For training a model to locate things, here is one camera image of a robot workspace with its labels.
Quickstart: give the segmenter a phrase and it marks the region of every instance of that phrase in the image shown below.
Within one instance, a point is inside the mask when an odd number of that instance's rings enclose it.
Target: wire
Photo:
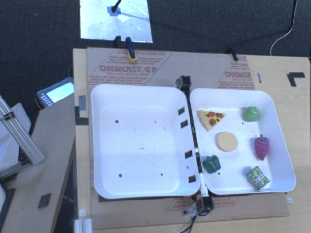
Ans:
[[[200,212],[198,215],[199,216],[206,216],[209,214],[210,211],[204,211],[204,212]]]
[[[73,77],[73,68],[72,68],[72,65],[70,65],[70,67],[68,68],[68,77]]]
[[[293,27],[290,28],[290,30],[286,33],[286,35],[282,36],[281,38],[277,39],[273,44],[272,46],[270,47],[270,56],[272,56],[272,48],[273,46],[275,45],[276,42],[278,42],[279,40],[285,38],[286,36],[288,36],[290,34],[291,31],[293,31]]]
[[[75,195],[76,190],[77,190],[77,187],[75,187],[74,190],[70,193],[70,195],[67,196],[67,198],[65,199],[65,201],[62,202],[61,207],[60,207],[60,210],[67,204],[67,202],[68,202],[69,199],[72,197],[72,195]]]
[[[193,225],[194,225],[194,222],[196,220],[196,217],[197,216],[193,217],[191,224],[187,228],[185,228],[183,231],[181,231],[179,233],[185,233],[185,232],[190,233],[192,228],[193,228]]]
[[[74,212],[71,213],[70,218],[69,218],[67,224],[65,225],[65,227],[63,228],[62,233],[65,233],[69,229],[69,227],[71,226],[73,220],[74,220]]]
[[[285,38],[286,36],[288,36],[290,34],[291,31],[294,30],[294,19],[295,19],[295,16],[296,16],[296,10],[297,10],[297,3],[298,3],[298,0],[294,0],[294,5],[293,5],[293,15],[292,15],[292,21],[291,21],[291,27],[290,27],[290,30],[284,35],[282,36],[281,38],[277,39],[273,44],[272,46],[270,47],[270,56],[272,56],[272,48],[273,46],[281,39]]]

